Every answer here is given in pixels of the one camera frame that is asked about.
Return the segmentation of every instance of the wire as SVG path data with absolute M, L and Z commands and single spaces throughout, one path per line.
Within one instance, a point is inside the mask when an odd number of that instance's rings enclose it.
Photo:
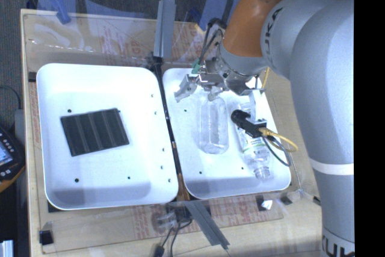
M 203 56 L 205 55 L 206 51 L 209 49 L 212 41 L 214 41 L 214 36 L 213 38 L 211 38 L 211 41 L 210 43 L 206 46 L 207 44 L 207 39 L 209 37 L 209 32 L 210 32 L 210 29 L 211 27 L 213 27 L 215 24 L 219 25 L 219 27 L 223 28 L 223 29 L 226 29 L 226 24 L 219 18 L 215 17 L 213 19 L 211 19 L 208 24 L 207 24 L 207 27 L 206 27 L 206 34 L 205 34 L 205 38 L 203 39 L 203 45 L 202 45 L 202 51 L 200 53 L 200 56 L 199 56 L 199 61 L 198 61 L 198 64 L 201 64 L 202 63 L 202 60 L 203 60 Z
M 166 236 L 166 239 L 164 239 L 161 247 L 164 247 L 164 245 L 166 244 L 166 241 L 168 240 L 168 238 L 170 237 L 170 234 L 171 234 L 171 231 L 173 230 L 173 227 L 170 228 L 170 230 L 168 231 L 167 233 L 167 236 Z
M 264 137 L 266 136 L 274 136 L 274 137 L 278 137 L 278 138 L 281 138 L 282 140 L 284 140 L 285 142 L 287 142 L 288 144 L 290 144 L 291 146 L 293 146 L 294 149 L 286 149 L 282 146 L 282 148 L 284 150 L 286 150 L 287 152 L 296 152 L 298 151 L 298 146 L 293 142 L 291 141 L 290 139 L 286 138 L 285 136 L 282 136 L 278 133 L 275 133 L 273 132 L 272 130 L 268 129 L 268 128 L 259 128 L 259 132 L 262 133 L 262 135 Z M 281 147 L 278 147 L 277 145 L 275 145 L 274 143 L 271 143 L 274 147 L 278 148 L 281 150 Z
M 262 89 L 266 87 L 267 77 L 269 76 L 270 68 L 267 67 L 265 77 L 263 78 Z
M 205 46 L 205 48 L 202 50 L 202 53 L 201 53 L 200 56 L 199 56 L 199 62 L 198 62 L 199 64 L 202 63 L 203 57 L 205 56 L 205 54 L 206 54 L 207 51 L 209 50 L 209 48 L 210 48 L 212 42 L 213 42 L 214 39 L 218 36 L 219 33 L 220 33 L 221 36 L 223 37 L 223 32 L 222 32 L 222 30 L 220 30 L 220 29 L 217 29 L 216 32 L 213 33 L 213 35 L 212 35 L 212 37 L 211 37 L 209 43 Z
M 283 165 L 285 165 L 286 167 L 290 167 L 291 166 L 291 158 L 290 158 L 290 155 L 288 154 L 288 152 L 286 151 L 286 149 L 282 146 L 282 148 L 281 148 L 281 150 L 285 153 L 285 157 L 286 157 L 286 159 L 287 159 L 287 161 L 288 161 L 288 163 L 286 163 L 285 161 L 283 161 L 273 150 L 272 150 L 272 148 L 269 146 L 269 143 L 266 141 L 266 139 L 267 140 L 269 140 L 267 137 L 264 137 L 264 136 L 262 136 L 262 138 L 263 138 L 263 141 L 265 142 L 265 144 L 266 144 L 266 146 L 267 146 L 267 148 L 269 148 L 269 150 L 270 150 L 270 152 L 276 157 L 276 159 L 277 160 L 279 160 Z
M 0 88 L 4 88 L 4 89 L 8 89 L 8 90 L 11 90 L 17 97 L 17 103 L 19 104 L 19 109 L 21 110 L 22 109 L 22 100 L 20 99 L 20 96 L 19 94 L 16 92 L 16 90 L 14 88 L 11 88 L 9 86 L 6 86 L 6 85 L 0 85 Z
M 186 225 L 184 225 L 184 226 L 182 226 L 182 227 L 180 226 L 181 223 L 178 223 L 178 227 L 177 227 L 177 229 L 176 229 L 176 231 L 175 231 L 174 238 L 173 238 L 173 240 L 172 240 L 172 242 L 171 242 L 171 246 L 170 246 L 170 257 L 173 257 L 173 246 L 174 246 L 174 242 L 175 242 L 176 236 L 178 235 L 178 232 L 179 232 L 181 229 L 186 228 L 186 227 L 187 227 L 188 225 L 190 225 L 192 222 L 193 222 L 193 221 L 190 220 Z

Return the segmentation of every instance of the yellow cable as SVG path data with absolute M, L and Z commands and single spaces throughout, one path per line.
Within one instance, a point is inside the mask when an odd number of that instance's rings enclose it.
M 267 69 L 266 69 L 266 73 L 265 73 L 265 77 L 263 78 L 262 89 L 264 89 L 264 88 L 265 88 L 265 86 L 266 86 L 266 82 L 267 82 L 267 76 L 269 75 L 269 71 L 270 71 L 270 68 L 269 68 L 269 67 L 267 67 Z
M 290 144 L 291 146 L 293 146 L 294 150 L 292 150 L 292 149 L 286 149 L 286 148 L 285 148 L 285 150 L 286 150 L 287 152 L 295 152 L 295 151 L 298 151 L 298 146 L 297 146 L 293 141 L 291 141 L 290 139 L 286 138 L 285 136 L 282 136 L 282 135 L 280 135 L 280 134 L 278 134 L 278 133 L 275 133 L 275 132 L 273 132 L 272 130 L 270 130 L 270 129 L 268 129 L 268 128 L 259 128 L 259 132 L 261 132 L 263 136 L 274 136 L 274 137 L 278 137 L 278 138 L 284 140 L 285 142 L 287 142 L 288 144 Z M 280 150 L 281 150 L 281 148 L 279 148 L 279 147 L 278 147 L 276 144 L 274 144 L 271 140 L 268 139 L 268 141 L 270 141 L 270 143 L 271 143 L 274 147 L 276 147 L 277 149 L 280 149 Z

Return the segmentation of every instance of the blue object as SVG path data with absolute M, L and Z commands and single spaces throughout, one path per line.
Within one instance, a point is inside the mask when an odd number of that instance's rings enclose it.
M 198 9 L 196 7 L 191 8 L 188 13 L 192 16 L 192 19 L 195 23 L 199 23 L 200 19 L 202 18 L 201 14 L 199 13 Z
M 213 17 L 221 19 L 226 9 L 226 4 L 227 0 L 206 0 L 202 18 L 199 21 L 200 29 L 206 31 L 207 24 Z
M 58 13 L 56 14 L 57 18 L 59 18 L 60 22 L 62 24 L 69 23 L 71 21 L 71 18 L 68 15 L 67 8 L 64 5 L 63 0 L 50 0 L 52 6 L 54 7 L 55 11 Z

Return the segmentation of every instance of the black cable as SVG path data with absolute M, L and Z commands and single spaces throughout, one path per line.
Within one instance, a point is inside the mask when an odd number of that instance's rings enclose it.
M 200 56 L 199 56 L 199 62 L 198 62 L 199 64 L 202 63 L 203 57 L 205 56 L 205 54 L 206 54 L 207 51 L 209 50 L 209 48 L 210 48 L 212 42 L 213 42 L 214 39 L 218 36 L 219 33 L 220 33 L 221 36 L 223 37 L 223 32 L 222 32 L 222 30 L 220 30 L 220 29 L 217 29 L 216 32 L 213 33 L 213 35 L 212 35 L 212 37 L 211 37 L 209 43 L 208 43 L 208 44 L 206 45 L 206 47 L 202 50 L 202 52 L 201 52 L 201 54 L 200 54 Z
M 170 136 L 171 145 L 173 145 L 175 142 L 175 138 L 174 138 L 173 128 L 171 127 L 170 115 L 168 113 L 166 94 L 164 91 L 163 78 L 162 78 L 163 59 L 161 57 L 153 57 L 153 60 L 154 60 L 154 64 L 151 66 L 150 69 L 154 72 L 156 79 L 158 80 L 158 83 L 159 83 L 159 89 L 161 92 L 161 98 L 163 103 L 164 115 L 166 118 L 168 134 Z M 180 166 L 179 156 L 178 156 L 176 147 L 172 146 L 172 150 L 173 150 L 173 157 L 174 157 L 174 162 L 176 167 L 176 173 L 180 174 L 182 173 L 182 168 Z
M 227 25 L 226 25 L 221 19 L 219 19 L 219 18 L 217 18 L 217 17 L 211 19 L 211 20 L 208 22 L 207 27 L 206 27 L 205 38 L 204 38 L 204 40 L 203 40 L 202 51 L 201 51 L 200 56 L 199 56 L 198 64 L 201 64 L 201 63 L 202 63 L 204 54 L 206 53 L 207 49 L 210 47 L 212 41 L 214 40 L 214 38 L 212 38 L 211 43 L 206 47 L 207 39 L 208 39 L 208 37 L 209 37 L 210 29 L 211 29 L 211 27 L 213 27 L 215 24 L 219 25 L 219 27 L 221 27 L 221 28 L 223 28 L 223 29 L 226 29 L 226 27 L 227 27 Z
M 163 241 L 162 243 L 162 247 L 166 244 L 166 241 L 168 240 L 168 238 L 170 237 L 170 234 L 171 234 L 171 231 L 173 231 L 173 228 L 171 227 L 170 230 L 168 231 L 167 233 L 167 236 L 166 236 L 166 239 Z
M 282 161 L 278 155 L 272 150 L 272 148 L 270 147 L 269 145 L 269 142 L 266 140 L 266 137 L 262 136 L 263 138 L 263 141 L 265 142 L 267 148 L 269 148 L 270 152 L 276 157 L 277 160 L 279 160 L 283 165 L 285 165 L 286 167 L 290 167 L 291 166 L 291 158 L 288 154 L 288 152 L 286 151 L 285 147 L 283 147 L 283 145 L 274 137 L 274 136 L 269 136 L 269 140 L 271 140 L 273 143 L 276 143 L 278 145 L 279 148 L 281 148 L 281 150 L 283 151 L 283 153 L 285 153 L 285 157 L 286 159 L 288 160 L 288 163 Z
M 22 100 L 20 99 L 19 94 L 16 92 L 16 90 L 12 87 L 6 86 L 6 85 L 0 85 L 0 88 L 8 89 L 11 90 L 17 97 L 17 103 L 18 103 L 18 108 L 21 110 L 22 109 Z
M 178 223 L 178 227 L 175 231 L 175 234 L 174 234 L 174 238 L 173 238 L 173 241 L 171 242 L 171 246 L 170 246 L 170 257 L 173 257 L 173 246 L 174 246 L 174 242 L 175 242 L 175 239 L 176 239 L 176 236 L 178 235 L 178 232 L 180 230 L 182 230 L 183 228 L 186 228 L 188 225 L 190 225 L 193 221 L 190 220 L 186 225 L 184 226 L 180 226 L 181 223 Z

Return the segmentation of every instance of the wooden table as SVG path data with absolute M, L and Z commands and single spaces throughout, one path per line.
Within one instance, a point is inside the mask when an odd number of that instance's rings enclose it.
M 22 10 L 20 15 L 21 33 L 22 33 L 22 66 L 23 66 L 23 97 L 25 110 L 25 146 L 26 146 L 26 177 L 28 191 L 28 221 L 29 221 L 29 248 L 31 256 L 151 256 L 156 245 L 161 243 L 164 237 L 148 238 L 137 241 L 128 241 L 125 243 L 106 244 L 93 247 L 58 250 L 58 244 L 48 244 L 42 246 L 39 243 L 39 231 L 45 228 L 45 224 L 50 221 L 64 221 L 66 217 L 69 219 L 84 219 L 98 215 L 100 210 L 82 210 L 82 211 L 65 211 L 66 213 L 49 212 L 48 204 L 42 202 L 44 200 L 44 189 L 42 189 L 42 158 L 39 155 L 39 122 L 38 110 L 36 110 L 37 102 L 35 102 L 36 86 L 33 79 L 33 73 L 39 69 L 44 63 L 49 62 L 68 62 L 74 58 L 80 63 L 94 64 L 95 61 L 114 62 L 114 57 L 104 55 L 103 57 L 90 58 L 89 55 L 84 56 L 80 51 L 76 53 L 73 49 L 62 52 L 60 46 L 53 45 L 52 42 L 47 44 L 41 43 L 41 35 L 47 31 L 49 24 L 41 26 L 40 29 L 34 26 L 33 16 L 46 18 L 50 23 L 54 17 L 54 12 L 38 12 L 34 10 Z M 76 17 L 82 18 L 83 21 L 88 19 L 104 20 L 103 16 L 87 16 L 77 14 Z M 134 43 L 131 48 L 146 46 L 143 40 L 153 40 L 156 21 L 148 20 L 150 26 L 144 28 L 147 30 L 147 35 L 142 31 L 131 42 Z M 62 25 L 55 25 L 55 31 L 60 32 Z M 202 36 L 195 33 L 198 39 Z M 40 40 L 40 49 L 36 49 Z M 189 46 L 183 47 L 185 50 L 192 48 L 194 53 L 194 45 L 196 42 L 190 42 Z M 93 48 L 83 42 L 85 48 Z M 174 255 L 177 256 L 318 256 L 321 247 L 321 207 L 311 201 L 313 195 L 317 195 L 315 180 L 312 174 L 312 169 L 307 160 L 307 153 L 304 150 L 303 140 L 298 128 L 297 119 L 295 117 L 294 108 L 291 101 L 290 85 L 287 81 L 281 79 L 275 74 L 270 74 L 268 80 L 268 97 L 271 110 L 279 130 L 279 133 L 285 135 L 299 145 L 300 151 L 295 154 L 294 171 L 297 181 L 297 193 L 301 194 L 302 198 L 298 199 L 291 205 L 284 206 L 280 211 L 283 213 L 283 218 L 272 221 L 263 221 L 259 223 L 242 224 L 239 226 L 231 226 L 221 228 L 222 233 L 230 243 L 228 251 L 225 251 L 221 246 L 211 246 L 201 231 L 188 232 L 178 235 L 174 244 Z M 119 209 L 110 209 L 108 211 L 118 211 Z M 94 237 L 106 237 L 109 230 L 97 231 L 98 235 Z M 68 233 L 69 239 L 76 236 L 76 230 Z M 166 244 L 166 253 L 171 241 Z

